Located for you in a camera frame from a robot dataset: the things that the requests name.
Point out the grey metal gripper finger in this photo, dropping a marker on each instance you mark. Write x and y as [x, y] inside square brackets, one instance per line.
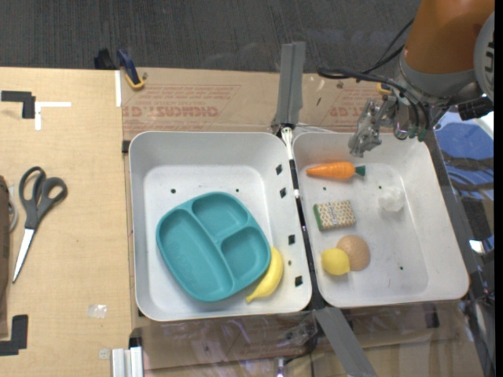
[374, 139]
[357, 147]

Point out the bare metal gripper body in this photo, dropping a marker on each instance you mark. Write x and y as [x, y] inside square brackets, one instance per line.
[393, 112]

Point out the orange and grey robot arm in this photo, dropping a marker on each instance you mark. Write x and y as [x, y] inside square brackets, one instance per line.
[444, 30]

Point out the orange carrot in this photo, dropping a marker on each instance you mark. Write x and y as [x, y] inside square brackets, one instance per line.
[330, 170]

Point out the white crumpled lump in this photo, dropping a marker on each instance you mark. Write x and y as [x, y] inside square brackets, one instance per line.
[391, 200]

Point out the small patterned carton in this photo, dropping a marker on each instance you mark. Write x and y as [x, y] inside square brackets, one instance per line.
[335, 214]

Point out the yellow lemon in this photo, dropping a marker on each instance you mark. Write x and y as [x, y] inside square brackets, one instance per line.
[335, 262]

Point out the white plastic tray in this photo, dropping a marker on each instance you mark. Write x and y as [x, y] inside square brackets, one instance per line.
[412, 249]
[204, 159]

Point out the yellow banana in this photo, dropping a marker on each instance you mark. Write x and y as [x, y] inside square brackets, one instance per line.
[273, 277]

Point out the brown cardboard board, red print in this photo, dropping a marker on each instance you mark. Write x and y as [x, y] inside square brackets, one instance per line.
[204, 104]

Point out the teal divided plate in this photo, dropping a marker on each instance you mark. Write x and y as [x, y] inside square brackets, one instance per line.
[212, 246]

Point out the black cylinder on white bracket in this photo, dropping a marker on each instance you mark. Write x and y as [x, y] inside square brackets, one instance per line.
[474, 108]

